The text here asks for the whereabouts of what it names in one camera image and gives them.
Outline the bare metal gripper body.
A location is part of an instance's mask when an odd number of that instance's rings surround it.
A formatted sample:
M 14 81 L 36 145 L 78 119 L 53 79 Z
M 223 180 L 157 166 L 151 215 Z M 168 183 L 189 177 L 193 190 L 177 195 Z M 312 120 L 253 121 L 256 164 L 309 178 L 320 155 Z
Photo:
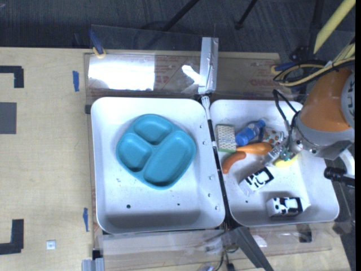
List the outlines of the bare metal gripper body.
M 291 134 L 288 150 L 293 155 L 301 152 L 313 157 L 334 160 L 353 144 L 353 140 L 338 134 Z

